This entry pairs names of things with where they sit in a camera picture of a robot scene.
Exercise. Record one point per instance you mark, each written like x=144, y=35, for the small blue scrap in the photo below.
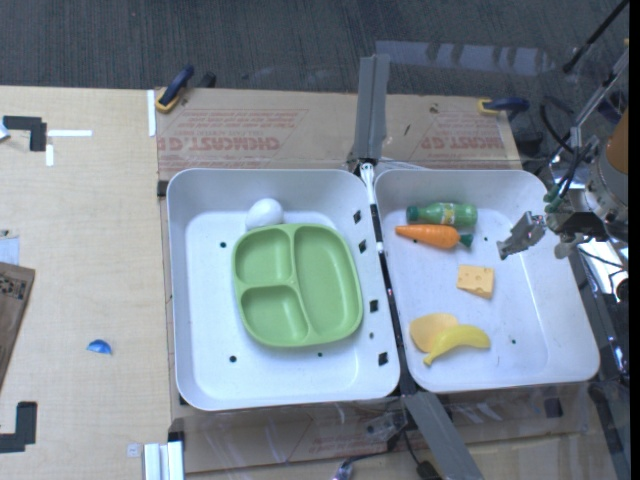
x=99, y=347

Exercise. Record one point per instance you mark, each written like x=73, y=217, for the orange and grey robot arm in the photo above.
x=616, y=168

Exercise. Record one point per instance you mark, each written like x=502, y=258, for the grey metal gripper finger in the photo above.
x=565, y=249
x=522, y=235

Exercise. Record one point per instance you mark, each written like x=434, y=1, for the pale orange round chip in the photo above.
x=426, y=329

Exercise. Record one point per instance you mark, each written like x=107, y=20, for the green plastic bottle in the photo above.
x=442, y=214

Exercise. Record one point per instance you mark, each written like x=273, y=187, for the yellow banana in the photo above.
x=457, y=340

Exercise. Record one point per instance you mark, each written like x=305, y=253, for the green divided plate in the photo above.
x=320, y=278

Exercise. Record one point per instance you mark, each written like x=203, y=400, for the orange carrot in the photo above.
x=430, y=235

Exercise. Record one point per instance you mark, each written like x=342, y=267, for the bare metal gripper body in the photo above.
x=580, y=224

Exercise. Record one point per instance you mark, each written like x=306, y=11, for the white egg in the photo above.
x=265, y=213

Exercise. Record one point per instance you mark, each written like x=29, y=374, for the brown paper packet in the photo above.
x=11, y=313

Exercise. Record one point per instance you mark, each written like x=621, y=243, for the white paper slip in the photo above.
x=8, y=250

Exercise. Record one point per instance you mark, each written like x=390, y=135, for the yellow cheese wedge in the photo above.
x=476, y=280

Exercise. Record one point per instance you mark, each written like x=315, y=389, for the thin black and white rod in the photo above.
x=384, y=268

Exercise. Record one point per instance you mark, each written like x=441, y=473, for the brown cardboard board red print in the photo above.
x=300, y=133

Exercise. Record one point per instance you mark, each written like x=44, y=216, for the white plastic tray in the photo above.
x=540, y=328
x=210, y=368

